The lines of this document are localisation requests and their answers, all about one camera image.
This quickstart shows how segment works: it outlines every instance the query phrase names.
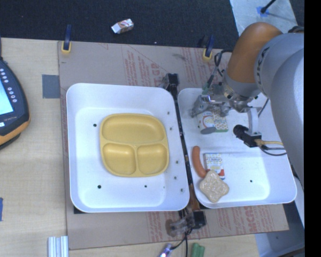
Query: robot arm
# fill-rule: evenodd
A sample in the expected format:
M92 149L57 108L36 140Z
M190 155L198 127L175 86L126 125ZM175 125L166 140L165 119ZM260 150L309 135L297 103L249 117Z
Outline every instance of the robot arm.
M303 75L303 33L251 24L240 35L222 82L197 98L192 116L212 105L221 107L221 116L230 109L250 114L248 103L262 92L271 100L278 134L304 188Z

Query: wooden table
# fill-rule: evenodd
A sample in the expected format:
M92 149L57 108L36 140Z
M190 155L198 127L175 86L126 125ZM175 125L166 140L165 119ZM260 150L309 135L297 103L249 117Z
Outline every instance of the wooden table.
M0 256L46 257L51 236L66 236L60 100L44 99L43 74L59 75L57 41L2 39L2 56L20 80L32 115L17 141L0 150ZM259 256L254 235L190 240L204 256ZM69 256L158 256L165 243L70 251ZM171 257L185 256L185 243Z

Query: white tray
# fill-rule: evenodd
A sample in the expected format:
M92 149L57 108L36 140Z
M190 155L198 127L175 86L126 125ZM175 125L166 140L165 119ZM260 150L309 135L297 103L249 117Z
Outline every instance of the white tray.
M155 87L75 84L66 94L70 196L87 213L172 211L189 201L186 166L174 100ZM148 114L164 125L169 166L152 177L119 177L107 171L100 153L101 121L116 113Z
M241 124L248 127L248 116L231 110L226 116L228 132L201 134L197 127L196 117L191 118L189 112L198 95L199 88L183 89L178 96L182 128L187 146L194 190L198 201L208 208L226 208L268 205L292 202L296 197L296 184L287 156L270 156L259 148L249 148L233 134L233 127ZM260 95L251 102L254 107L262 107L266 98ZM263 140L280 141L271 112L269 102L259 118L259 131ZM200 158L203 154L218 152L221 154L230 191L217 203L212 203L200 191L202 180L192 165L192 148L200 146Z

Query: green object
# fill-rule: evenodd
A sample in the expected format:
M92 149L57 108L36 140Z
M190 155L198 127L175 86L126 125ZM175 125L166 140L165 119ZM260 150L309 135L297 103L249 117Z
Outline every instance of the green object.
M209 85L208 85L208 83L205 83L204 85L203 85L203 87L202 87L202 94L203 95L207 95L208 94L208 90L209 90Z
M203 257L204 246L200 246L198 243L193 243L192 254L190 257Z

